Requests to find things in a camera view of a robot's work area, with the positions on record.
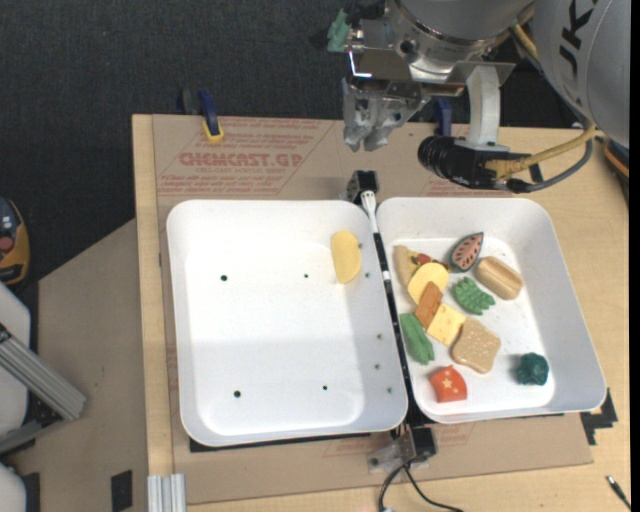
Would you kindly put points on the brown cardboard board, red print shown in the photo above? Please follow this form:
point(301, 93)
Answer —
point(250, 160)

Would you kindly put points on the green toy bean pods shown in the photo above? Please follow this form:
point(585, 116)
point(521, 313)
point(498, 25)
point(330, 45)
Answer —
point(417, 340)

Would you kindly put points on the green toy leaf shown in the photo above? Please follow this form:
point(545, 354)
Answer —
point(472, 296)

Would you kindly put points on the brown toy bread slice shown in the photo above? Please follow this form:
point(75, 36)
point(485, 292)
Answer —
point(476, 346)

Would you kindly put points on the white plastic tray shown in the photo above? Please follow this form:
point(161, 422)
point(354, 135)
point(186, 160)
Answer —
point(270, 325)
point(530, 330)

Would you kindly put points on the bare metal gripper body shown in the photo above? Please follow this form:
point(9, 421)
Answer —
point(387, 67)

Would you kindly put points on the tan toy bread bun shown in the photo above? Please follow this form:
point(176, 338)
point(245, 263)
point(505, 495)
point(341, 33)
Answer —
point(499, 278)

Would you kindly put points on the orange toy biscuit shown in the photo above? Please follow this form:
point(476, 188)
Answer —
point(429, 305)

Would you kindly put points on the toy pizza slice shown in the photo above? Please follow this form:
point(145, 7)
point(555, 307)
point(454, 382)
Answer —
point(402, 262)

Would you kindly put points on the yellow round toy slice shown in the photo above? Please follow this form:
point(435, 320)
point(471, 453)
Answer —
point(425, 277)

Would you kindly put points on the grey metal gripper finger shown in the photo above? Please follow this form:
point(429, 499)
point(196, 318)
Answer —
point(381, 131)
point(356, 131)

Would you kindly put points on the black cylinder on white bracket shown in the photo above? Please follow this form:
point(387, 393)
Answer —
point(465, 162)

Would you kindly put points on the toy watermelon slice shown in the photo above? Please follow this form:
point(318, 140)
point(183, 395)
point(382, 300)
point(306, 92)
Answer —
point(467, 252)

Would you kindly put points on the yellow toy cheese slice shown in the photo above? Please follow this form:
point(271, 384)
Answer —
point(446, 325)

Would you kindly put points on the dark green toy broccoli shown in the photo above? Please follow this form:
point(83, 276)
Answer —
point(532, 369)

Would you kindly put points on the red toy slice, yellow stars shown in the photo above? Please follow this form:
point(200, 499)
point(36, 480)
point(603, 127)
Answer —
point(448, 385)

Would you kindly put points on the yellow half-round toy slice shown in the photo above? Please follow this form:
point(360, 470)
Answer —
point(346, 257)

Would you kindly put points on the thin black and white rod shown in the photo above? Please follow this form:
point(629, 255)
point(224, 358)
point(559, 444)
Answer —
point(386, 276)

